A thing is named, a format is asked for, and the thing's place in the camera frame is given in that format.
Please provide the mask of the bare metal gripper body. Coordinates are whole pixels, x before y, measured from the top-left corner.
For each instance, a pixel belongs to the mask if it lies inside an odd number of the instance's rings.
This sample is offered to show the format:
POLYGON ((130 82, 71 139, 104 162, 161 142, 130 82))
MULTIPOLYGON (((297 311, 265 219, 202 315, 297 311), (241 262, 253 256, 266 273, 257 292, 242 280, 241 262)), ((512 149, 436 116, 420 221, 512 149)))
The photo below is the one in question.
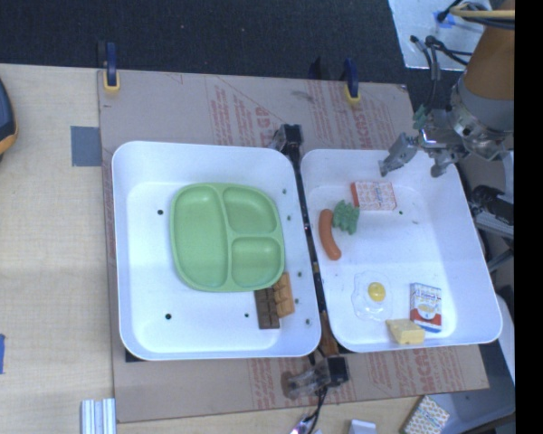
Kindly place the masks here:
POLYGON ((490 129, 466 110, 432 109, 418 128, 417 140, 440 162, 470 155, 486 161, 503 157, 503 133, 490 129))

